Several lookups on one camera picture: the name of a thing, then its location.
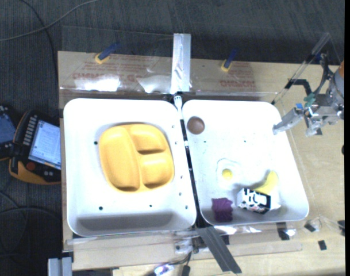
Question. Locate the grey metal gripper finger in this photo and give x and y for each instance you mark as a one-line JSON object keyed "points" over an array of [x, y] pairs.
{"points": [[313, 127], [289, 119]]}

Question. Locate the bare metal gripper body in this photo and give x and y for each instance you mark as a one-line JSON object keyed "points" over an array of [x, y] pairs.
{"points": [[327, 111]]}

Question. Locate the yellow banana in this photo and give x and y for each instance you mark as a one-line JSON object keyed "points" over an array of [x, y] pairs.
{"points": [[271, 183]]}

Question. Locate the white plastic tray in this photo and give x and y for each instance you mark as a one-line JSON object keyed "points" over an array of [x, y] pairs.
{"points": [[249, 131], [85, 168]]}

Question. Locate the brown doughnut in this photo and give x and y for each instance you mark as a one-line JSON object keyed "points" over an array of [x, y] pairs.
{"points": [[195, 124]]}

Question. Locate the yellow divided plate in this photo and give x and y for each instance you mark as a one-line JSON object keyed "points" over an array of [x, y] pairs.
{"points": [[120, 157]]}

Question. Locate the thin black and white rod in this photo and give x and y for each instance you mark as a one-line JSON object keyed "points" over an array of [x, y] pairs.
{"points": [[189, 160]]}

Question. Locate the brown cardboard board red print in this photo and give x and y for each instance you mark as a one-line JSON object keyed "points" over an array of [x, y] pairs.
{"points": [[312, 183]]}

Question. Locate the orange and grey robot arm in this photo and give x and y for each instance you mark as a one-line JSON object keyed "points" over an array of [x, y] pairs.
{"points": [[340, 80]]}

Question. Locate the purple grapes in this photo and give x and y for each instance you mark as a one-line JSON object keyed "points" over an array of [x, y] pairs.
{"points": [[222, 210]]}

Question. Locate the black and white carton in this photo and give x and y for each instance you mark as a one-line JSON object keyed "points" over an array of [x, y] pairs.
{"points": [[253, 200]]}

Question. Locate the white fried egg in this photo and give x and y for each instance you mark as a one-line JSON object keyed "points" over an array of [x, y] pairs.
{"points": [[227, 173]]}

